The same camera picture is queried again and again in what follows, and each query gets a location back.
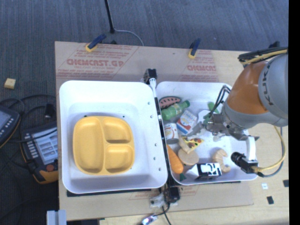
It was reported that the round tan biscuit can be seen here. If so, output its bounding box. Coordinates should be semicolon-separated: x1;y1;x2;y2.
177;148;200;166

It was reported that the white and orange can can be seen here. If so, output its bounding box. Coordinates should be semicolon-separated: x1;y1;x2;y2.
163;122;180;145

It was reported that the black and white carton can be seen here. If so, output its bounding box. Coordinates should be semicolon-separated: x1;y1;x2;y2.
186;162;222;181

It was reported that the brown cardboard board red print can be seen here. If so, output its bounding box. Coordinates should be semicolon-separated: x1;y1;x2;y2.
54;41;255;221

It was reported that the green toy vegetable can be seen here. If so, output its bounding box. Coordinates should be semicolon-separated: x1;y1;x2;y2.
208;101;221;115

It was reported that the pizza slice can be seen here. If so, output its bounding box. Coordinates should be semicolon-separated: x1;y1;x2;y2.
179;135;205;155

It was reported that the orange carrot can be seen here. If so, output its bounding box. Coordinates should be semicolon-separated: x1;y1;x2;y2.
166;144;187;182

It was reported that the red white blue carton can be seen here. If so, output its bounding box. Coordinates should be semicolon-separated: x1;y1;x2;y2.
176;109;198;135

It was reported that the yellow divided plate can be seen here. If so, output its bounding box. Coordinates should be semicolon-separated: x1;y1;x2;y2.
72;116;135;176

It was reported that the tan croissant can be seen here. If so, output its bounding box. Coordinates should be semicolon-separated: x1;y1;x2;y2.
211;148;232;173

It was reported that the pale yellow cube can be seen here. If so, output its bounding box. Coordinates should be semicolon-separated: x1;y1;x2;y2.
4;78;17;90

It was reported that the white plastic tray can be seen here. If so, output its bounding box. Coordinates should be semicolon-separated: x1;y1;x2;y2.
155;81;259;186
59;80;169;195

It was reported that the watermelon slice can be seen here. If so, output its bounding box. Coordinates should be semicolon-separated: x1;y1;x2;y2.
158;96;182;110

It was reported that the black block with thin wires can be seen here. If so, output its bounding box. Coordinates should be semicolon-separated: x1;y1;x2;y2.
163;186;181;203
143;68;158;84

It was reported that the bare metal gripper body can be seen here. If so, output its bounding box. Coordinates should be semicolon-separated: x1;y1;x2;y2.
206;113;260;142

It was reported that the thin black and white rod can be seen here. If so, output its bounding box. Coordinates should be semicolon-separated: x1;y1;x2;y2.
149;78;170;188

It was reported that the black cylinder on white bracket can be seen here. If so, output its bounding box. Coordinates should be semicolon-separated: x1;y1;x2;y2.
230;136;260;174

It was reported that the green bottle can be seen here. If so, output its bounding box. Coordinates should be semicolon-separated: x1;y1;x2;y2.
160;100;191;121

